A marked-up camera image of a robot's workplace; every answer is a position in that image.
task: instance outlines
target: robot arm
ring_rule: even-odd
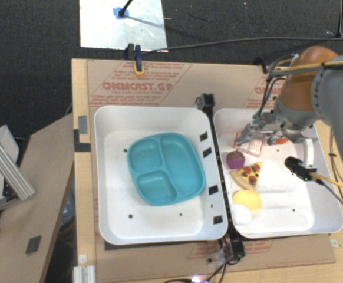
[[[343,160],[343,65],[324,65],[319,71],[293,70],[328,61],[343,64],[343,56],[324,47],[310,47],[295,57],[289,69],[292,74],[287,76],[274,110],[257,114],[236,142],[262,137],[268,144],[275,144],[276,139],[284,136],[300,143],[305,139],[301,131],[320,119],[332,127]]]

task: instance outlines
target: orange object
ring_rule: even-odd
[[[293,66],[323,63],[337,57],[338,54],[326,47],[312,46],[304,50],[291,64]],[[312,111],[311,85],[317,71],[291,74],[283,84],[280,101],[293,110]]]
[[[281,139],[277,139],[276,140],[276,144],[285,144],[286,142],[288,141],[288,139],[285,139],[285,138],[281,138]]]

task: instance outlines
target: wooden board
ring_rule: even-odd
[[[36,193],[17,201],[0,217],[0,282],[43,282],[72,181],[72,116],[33,134],[21,171]],[[31,238],[36,252],[26,254]]]
[[[95,265],[93,183],[90,152],[79,152],[78,144],[90,144],[90,127],[79,133],[79,118],[89,123],[88,84],[86,60],[72,61],[73,80],[73,129],[75,136],[75,183],[76,183],[76,226],[79,266]]]

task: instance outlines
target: cardboard sheet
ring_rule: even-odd
[[[215,267],[207,264],[206,257],[219,246],[216,241],[126,248],[105,246],[98,229],[97,167],[92,133],[98,108],[105,104],[193,107],[203,93],[214,94],[215,110],[256,108],[265,86],[266,75],[255,66],[160,62],[145,62],[144,66],[145,75],[136,76],[129,61],[86,62],[99,283],[210,274]],[[273,94],[278,95],[280,89],[281,84],[277,84]],[[246,241],[245,248],[245,258],[238,265],[228,267],[227,272],[335,262],[328,235]]]

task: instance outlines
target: white egg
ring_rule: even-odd
[[[239,205],[235,203],[230,205],[230,210],[232,211],[232,218],[235,225],[247,225],[252,220],[252,211],[244,205]]]

